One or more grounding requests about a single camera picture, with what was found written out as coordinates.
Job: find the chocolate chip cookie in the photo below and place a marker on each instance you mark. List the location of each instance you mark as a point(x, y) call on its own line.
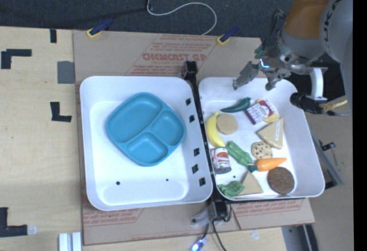
point(261, 150)

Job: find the tan round biscuit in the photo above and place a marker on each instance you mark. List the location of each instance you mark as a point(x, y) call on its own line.
point(227, 124)

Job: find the black cylinder on white bracket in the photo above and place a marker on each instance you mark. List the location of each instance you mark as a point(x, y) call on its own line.
point(304, 101)

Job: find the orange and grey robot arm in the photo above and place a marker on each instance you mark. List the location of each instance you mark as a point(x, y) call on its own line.
point(309, 12)

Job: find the tan triangular wedge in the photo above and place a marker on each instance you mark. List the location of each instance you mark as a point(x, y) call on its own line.
point(251, 185)

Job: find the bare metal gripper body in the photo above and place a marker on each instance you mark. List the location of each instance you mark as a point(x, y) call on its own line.
point(282, 63)

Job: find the green bean pods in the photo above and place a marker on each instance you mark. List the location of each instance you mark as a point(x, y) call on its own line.
point(239, 153)

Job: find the red and white can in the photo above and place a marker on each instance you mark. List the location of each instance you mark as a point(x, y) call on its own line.
point(220, 160)

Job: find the green pepper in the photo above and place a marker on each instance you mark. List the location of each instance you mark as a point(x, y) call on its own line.
point(236, 106)

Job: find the brown cardboard board red print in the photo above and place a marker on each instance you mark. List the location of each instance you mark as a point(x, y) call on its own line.
point(120, 52)

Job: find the red and white carton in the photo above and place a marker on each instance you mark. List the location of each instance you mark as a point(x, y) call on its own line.
point(259, 111)

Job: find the yellow banana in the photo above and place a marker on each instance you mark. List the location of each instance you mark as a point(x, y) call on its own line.
point(212, 131)

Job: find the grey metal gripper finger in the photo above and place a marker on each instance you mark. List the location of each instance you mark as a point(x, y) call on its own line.
point(246, 74)
point(273, 79)

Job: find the brown round biscuit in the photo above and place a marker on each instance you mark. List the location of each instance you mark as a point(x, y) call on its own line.
point(281, 180)

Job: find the white plastic tray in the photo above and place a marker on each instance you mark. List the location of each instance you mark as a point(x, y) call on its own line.
point(137, 184)
point(298, 141)

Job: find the beige triangular sandwich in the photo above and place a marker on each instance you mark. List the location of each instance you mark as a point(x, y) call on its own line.
point(272, 133)

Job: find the green lettuce leaf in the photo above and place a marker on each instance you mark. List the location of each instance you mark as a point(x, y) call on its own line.
point(231, 188)

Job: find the orange carrot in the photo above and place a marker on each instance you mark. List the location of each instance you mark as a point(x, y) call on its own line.
point(269, 164)

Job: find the blue divided plate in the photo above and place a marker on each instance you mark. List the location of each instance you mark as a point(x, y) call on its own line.
point(143, 126)

